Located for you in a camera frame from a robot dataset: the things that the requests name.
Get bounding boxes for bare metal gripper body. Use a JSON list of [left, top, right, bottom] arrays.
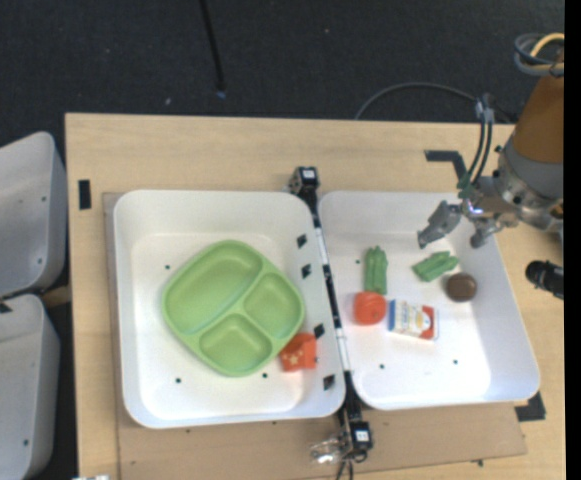
[[461, 174, 565, 237]]

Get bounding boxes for green toy asparagus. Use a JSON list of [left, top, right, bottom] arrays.
[[410, 250, 461, 284], [363, 245, 389, 297]]

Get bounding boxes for brown round biscuit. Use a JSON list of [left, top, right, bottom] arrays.
[[444, 272, 479, 303]]

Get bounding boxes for white and red carton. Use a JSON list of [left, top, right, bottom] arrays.
[[386, 298, 441, 342]]

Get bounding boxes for orange toy tomato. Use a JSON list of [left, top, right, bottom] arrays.
[[353, 290, 388, 327]]

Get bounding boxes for thin black and white rod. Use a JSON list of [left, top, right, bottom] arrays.
[[307, 188, 357, 419]]

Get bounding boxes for white plastic tray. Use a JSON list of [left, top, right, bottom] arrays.
[[112, 188, 348, 430], [317, 189, 542, 412]]

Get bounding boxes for red cube with yellow stars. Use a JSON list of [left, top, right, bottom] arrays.
[[279, 331, 319, 373]]

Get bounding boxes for green divided plate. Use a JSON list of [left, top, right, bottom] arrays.
[[160, 238, 307, 379]]

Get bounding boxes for black cylinder on white bracket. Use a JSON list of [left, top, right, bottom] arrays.
[[524, 259, 565, 300]]

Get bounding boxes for black block with thin wires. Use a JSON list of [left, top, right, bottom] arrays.
[[338, 409, 374, 453], [286, 165, 321, 195]]

